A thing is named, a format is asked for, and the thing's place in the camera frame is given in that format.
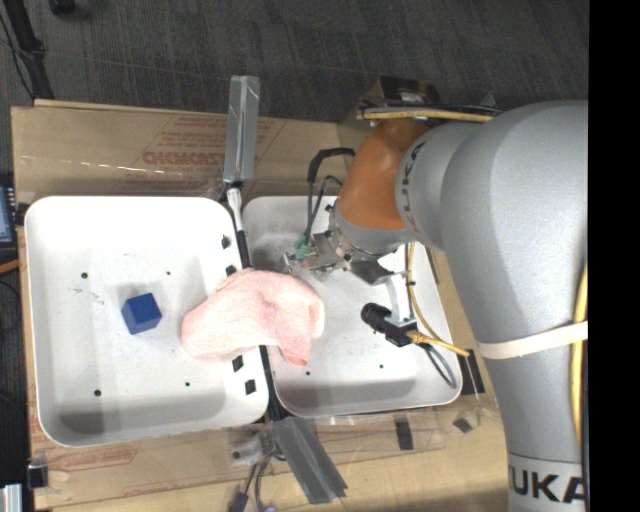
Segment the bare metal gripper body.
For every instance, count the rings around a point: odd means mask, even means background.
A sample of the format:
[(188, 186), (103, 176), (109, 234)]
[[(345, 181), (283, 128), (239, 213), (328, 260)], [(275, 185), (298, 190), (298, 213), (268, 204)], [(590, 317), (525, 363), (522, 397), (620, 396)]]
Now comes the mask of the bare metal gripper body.
[(303, 269), (315, 272), (346, 271), (349, 262), (332, 230), (302, 236), (298, 247), (298, 262)]

